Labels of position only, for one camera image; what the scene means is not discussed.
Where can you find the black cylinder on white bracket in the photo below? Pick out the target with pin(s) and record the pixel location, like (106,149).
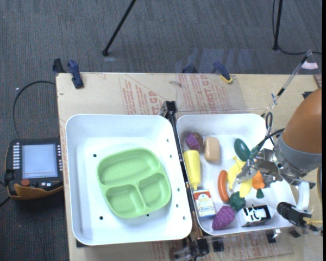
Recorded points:
(289,211)

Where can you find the yellow banana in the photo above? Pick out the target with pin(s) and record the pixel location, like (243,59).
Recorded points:
(232,173)

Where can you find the green divided plate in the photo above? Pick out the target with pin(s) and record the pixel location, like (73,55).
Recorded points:
(130,173)

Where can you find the orange sausage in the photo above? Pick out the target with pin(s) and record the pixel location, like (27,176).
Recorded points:
(222,186)

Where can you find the purple and brown cupcake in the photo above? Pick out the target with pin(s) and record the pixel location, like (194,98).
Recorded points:
(192,141)

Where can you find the white plastic tray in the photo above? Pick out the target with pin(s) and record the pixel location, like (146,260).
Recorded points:
(228,124)
(84,178)

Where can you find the dark green oval toy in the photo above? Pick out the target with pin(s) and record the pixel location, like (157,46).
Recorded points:
(241,149)

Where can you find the orange carrot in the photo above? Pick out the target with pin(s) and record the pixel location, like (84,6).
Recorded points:
(258,181)

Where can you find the yellow mustard bottle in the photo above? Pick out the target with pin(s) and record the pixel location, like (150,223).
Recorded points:
(192,164)

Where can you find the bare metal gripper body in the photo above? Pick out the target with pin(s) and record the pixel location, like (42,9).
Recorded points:
(269,163)

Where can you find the green broccoli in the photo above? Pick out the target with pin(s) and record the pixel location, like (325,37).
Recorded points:
(237,200)

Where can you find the tan bread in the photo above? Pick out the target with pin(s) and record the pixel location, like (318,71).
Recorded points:
(212,149)

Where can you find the white red yellow carton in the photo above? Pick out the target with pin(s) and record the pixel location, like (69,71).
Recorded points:
(204,204)

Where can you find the purple grapes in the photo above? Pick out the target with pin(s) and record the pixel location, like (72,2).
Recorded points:
(223,218)

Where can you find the black and white box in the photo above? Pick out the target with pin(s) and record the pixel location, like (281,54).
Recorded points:
(254,216)

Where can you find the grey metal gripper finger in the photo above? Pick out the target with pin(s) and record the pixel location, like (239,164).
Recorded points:
(271,179)
(245,174)

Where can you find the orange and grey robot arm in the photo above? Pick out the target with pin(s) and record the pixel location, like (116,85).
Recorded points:
(301,124)

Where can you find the brown cardboard board red print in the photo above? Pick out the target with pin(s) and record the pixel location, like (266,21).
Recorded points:
(103,94)

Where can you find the yellow oblong toy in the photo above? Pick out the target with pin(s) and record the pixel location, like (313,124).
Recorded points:
(245,189)

